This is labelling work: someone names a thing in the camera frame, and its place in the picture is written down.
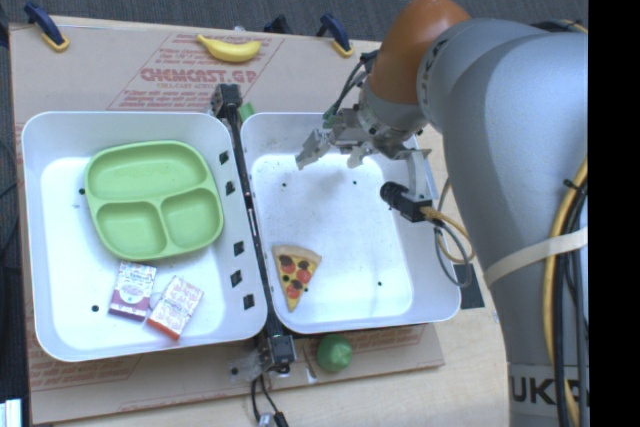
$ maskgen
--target green object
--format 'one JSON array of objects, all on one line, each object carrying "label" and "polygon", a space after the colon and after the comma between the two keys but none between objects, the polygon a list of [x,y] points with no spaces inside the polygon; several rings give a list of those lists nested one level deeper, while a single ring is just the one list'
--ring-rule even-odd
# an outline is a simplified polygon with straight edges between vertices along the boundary
[{"label": "green object", "polygon": [[243,122],[247,121],[249,116],[253,116],[256,113],[255,109],[253,108],[253,105],[251,105],[251,102],[242,104],[238,109],[238,112],[240,113],[240,119]]},{"label": "green object", "polygon": [[124,260],[194,251],[222,231],[211,170],[185,143],[148,141],[103,150],[87,164],[84,183],[100,239]]},{"label": "green object", "polygon": [[344,336],[325,335],[318,344],[316,361],[327,372],[339,372],[349,366],[352,353],[351,344]]}]

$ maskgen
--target green toy vegetable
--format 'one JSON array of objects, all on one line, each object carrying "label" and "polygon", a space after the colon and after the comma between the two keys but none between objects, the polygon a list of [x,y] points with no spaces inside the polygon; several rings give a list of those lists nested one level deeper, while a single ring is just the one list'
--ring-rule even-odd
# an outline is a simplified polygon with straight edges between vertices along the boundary
[{"label": "green toy vegetable", "polygon": [[318,344],[316,361],[327,372],[339,372],[349,366],[353,349],[349,340],[338,334],[326,335]]}]

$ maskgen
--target white strap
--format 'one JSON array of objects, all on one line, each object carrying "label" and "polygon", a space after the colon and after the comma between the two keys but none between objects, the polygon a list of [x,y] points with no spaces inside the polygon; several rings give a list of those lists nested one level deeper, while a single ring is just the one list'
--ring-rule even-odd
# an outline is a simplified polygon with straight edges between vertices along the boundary
[{"label": "white strap", "polygon": [[522,267],[543,260],[551,255],[557,255],[580,249],[588,243],[588,226],[581,230],[558,235],[550,239],[543,240],[515,253],[505,256],[484,271],[484,281],[491,287],[497,280],[512,273]]}]

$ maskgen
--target white plastic tray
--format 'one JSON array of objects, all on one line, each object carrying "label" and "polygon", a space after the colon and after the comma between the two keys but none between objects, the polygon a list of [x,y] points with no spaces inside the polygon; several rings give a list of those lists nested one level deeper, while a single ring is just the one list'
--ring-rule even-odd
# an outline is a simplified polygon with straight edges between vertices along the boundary
[{"label": "white plastic tray", "polygon": [[[169,139],[190,144],[203,155],[225,218],[213,244],[148,262],[158,269],[154,292],[161,292],[174,274],[204,291],[193,318],[175,342],[145,323],[107,314],[119,260],[101,243],[80,192],[85,167],[98,151]],[[43,113],[25,125],[22,150],[35,329],[40,345],[51,356],[63,361],[93,360],[247,339],[262,329],[267,307],[242,188],[229,132],[215,117]],[[224,164],[222,153],[228,158]],[[228,182],[235,189],[229,195]],[[238,243],[243,251],[236,255]],[[235,282],[239,275],[242,279],[234,286],[231,276]]]},{"label": "white plastic tray", "polygon": [[[451,318],[460,291],[440,268],[432,226],[410,223],[380,198],[386,181],[408,183],[406,163],[377,155],[349,169],[348,156],[333,149],[299,171],[295,155],[321,126],[321,114],[266,113],[242,127],[274,307],[283,324],[308,334]],[[307,247],[323,257],[293,312],[278,282],[274,244]]]}]

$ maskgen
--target pizza slice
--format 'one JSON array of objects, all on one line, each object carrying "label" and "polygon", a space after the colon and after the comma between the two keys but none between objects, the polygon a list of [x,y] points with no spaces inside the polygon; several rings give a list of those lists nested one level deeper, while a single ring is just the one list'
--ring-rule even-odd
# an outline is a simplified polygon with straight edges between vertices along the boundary
[{"label": "pizza slice", "polygon": [[299,246],[276,245],[271,248],[276,260],[280,286],[289,311],[295,310],[307,285],[322,261],[322,256]]}]

